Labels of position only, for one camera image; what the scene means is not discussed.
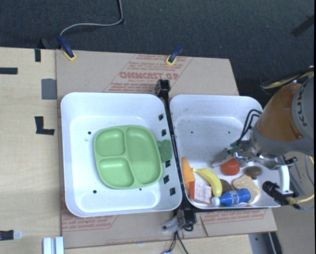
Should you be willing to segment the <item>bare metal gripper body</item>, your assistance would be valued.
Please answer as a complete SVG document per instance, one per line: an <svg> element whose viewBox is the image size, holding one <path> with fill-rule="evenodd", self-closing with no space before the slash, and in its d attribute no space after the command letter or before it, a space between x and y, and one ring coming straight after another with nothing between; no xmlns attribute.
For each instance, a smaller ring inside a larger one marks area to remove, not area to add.
<svg viewBox="0 0 316 254"><path fill-rule="evenodd" d="M276 169L282 164L281 157L264 152L257 143L252 141L235 141L231 144L231 151L238 152L240 155L248 157L250 161L257 162L268 169Z"/></svg>

